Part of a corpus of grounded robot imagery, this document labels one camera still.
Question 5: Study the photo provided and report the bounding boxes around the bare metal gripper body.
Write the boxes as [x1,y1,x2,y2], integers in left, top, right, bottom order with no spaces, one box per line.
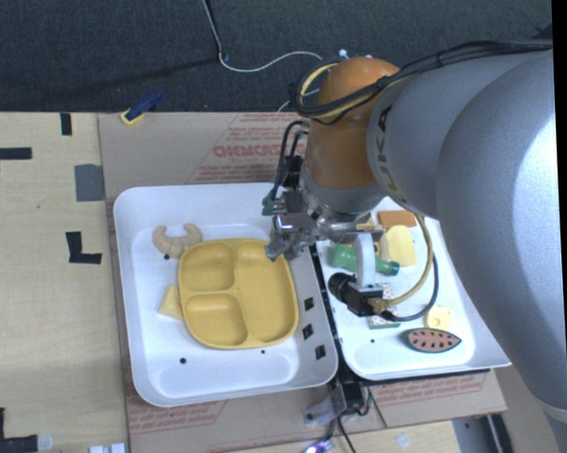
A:
[270,186,374,250]

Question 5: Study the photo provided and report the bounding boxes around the yellow divided plate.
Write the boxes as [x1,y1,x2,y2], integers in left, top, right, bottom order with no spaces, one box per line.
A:
[175,235,302,352]

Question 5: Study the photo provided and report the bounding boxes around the green bottle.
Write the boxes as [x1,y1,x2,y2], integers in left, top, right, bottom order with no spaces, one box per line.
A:
[330,241,402,279]

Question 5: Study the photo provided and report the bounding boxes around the orange biscuit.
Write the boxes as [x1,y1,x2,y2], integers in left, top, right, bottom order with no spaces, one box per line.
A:
[377,208,419,231]

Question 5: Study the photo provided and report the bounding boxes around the beige croissant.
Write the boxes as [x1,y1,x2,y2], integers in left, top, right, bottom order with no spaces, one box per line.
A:
[151,222,205,261]

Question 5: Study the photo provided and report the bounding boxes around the small colourful carton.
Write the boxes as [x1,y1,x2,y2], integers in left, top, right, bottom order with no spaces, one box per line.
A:
[365,280,401,331]

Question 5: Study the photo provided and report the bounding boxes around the yellow cheese wedge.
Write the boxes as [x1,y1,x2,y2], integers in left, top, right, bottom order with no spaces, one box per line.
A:
[157,284,184,320]

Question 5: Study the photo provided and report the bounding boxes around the white plastic tray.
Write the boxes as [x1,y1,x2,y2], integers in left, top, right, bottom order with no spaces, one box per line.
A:
[310,201,514,385]
[112,177,342,411]

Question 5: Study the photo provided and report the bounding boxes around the brown cardboard board red print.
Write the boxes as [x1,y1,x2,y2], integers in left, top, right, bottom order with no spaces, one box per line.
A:
[97,97,510,453]

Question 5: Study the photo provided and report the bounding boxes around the small yellow cheese slice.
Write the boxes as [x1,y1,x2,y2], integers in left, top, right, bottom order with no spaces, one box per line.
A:
[423,305,455,331]

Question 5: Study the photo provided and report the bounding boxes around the red watermelon slice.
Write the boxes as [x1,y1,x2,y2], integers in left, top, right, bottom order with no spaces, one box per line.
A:
[400,325,464,356]

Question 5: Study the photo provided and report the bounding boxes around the black cylinder on white bracket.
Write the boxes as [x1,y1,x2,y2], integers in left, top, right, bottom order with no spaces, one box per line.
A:
[325,233,392,319]

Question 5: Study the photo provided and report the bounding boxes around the black block with thin wires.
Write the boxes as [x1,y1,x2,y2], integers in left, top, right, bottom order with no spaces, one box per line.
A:
[339,378,370,415]

